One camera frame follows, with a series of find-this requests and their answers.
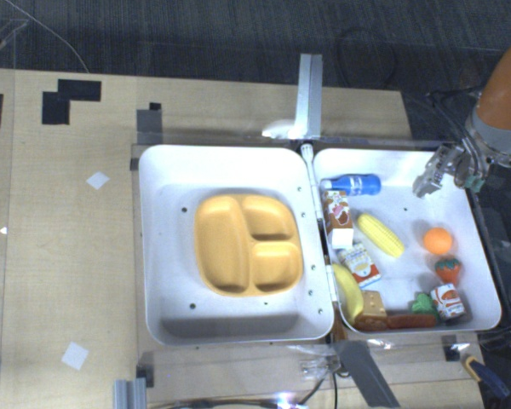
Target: black floor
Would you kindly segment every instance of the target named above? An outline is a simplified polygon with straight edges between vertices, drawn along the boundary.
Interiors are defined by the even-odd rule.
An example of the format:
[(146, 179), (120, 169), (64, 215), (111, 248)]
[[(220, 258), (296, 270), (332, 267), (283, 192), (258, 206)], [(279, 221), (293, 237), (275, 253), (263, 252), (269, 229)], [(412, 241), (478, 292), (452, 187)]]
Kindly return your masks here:
[[(10, 1), (83, 64), (0, 0), (0, 29), (29, 20), (0, 67), (295, 84), (299, 54), (318, 53), (326, 86), (404, 92), (417, 139), (455, 136), (424, 95), (461, 90), (449, 106), (462, 122), (469, 89), (485, 84), (511, 44), (511, 0)], [(503, 249), (511, 244), (511, 171), (497, 171), (480, 199), (511, 304), (511, 249)], [(510, 309), (500, 329), (511, 326)], [(485, 360), (511, 388), (511, 332), (497, 340), (485, 342)]]

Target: brown milk carton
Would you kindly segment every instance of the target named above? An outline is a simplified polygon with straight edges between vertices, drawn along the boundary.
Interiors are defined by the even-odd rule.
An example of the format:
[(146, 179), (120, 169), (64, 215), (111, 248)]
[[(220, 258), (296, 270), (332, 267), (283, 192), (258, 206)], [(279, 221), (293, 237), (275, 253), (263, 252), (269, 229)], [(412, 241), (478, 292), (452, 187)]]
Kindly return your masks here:
[(352, 247), (353, 224), (347, 194), (344, 191), (324, 191), (325, 233), (331, 248), (346, 249)]

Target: yellow corn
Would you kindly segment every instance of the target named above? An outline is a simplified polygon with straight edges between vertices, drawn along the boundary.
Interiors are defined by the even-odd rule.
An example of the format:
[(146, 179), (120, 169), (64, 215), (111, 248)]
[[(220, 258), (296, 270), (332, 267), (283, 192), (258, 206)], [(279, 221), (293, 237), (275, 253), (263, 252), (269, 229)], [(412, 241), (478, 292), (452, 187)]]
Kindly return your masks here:
[(390, 256), (400, 257), (405, 251), (405, 246), (396, 234), (374, 216), (369, 214), (360, 215), (358, 227), (379, 249)]

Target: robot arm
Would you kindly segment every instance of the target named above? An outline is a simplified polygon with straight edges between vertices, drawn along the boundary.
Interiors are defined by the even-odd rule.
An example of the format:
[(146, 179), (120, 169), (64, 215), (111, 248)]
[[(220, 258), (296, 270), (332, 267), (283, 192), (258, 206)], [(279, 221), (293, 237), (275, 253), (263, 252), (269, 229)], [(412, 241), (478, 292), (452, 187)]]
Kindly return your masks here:
[(511, 48), (498, 62), (465, 123), (466, 135), (458, 144), (443, 144), (413, 183), (423, 197), (441, 189), (444, 174), (454, 176), (460, 188), (478, 192), (492, 164), (511, 168)]

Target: white diamond sticker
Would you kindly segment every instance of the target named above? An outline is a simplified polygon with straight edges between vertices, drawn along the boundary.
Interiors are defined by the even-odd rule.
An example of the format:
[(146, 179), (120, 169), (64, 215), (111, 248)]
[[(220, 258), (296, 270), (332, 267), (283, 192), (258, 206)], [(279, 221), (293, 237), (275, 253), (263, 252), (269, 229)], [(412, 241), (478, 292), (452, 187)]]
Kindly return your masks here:
[(102, 186), (110, 180), (110, 177), (105, 175), (104, 173), (101, 173), (100, 171), (97, 171), (94, 173), (89, 179), (87, 179), (87, 183), (93, 187), (94, 189), (101, 189)]
[(88, 354), (89, 351), (84, 349), (81, 345), (70, 343), (68, 349), (66, 349), (66, 352), (62, 356), (62, 361), (68, 366), (71, 366), (72, 368), (79, 371), (81, 370)]

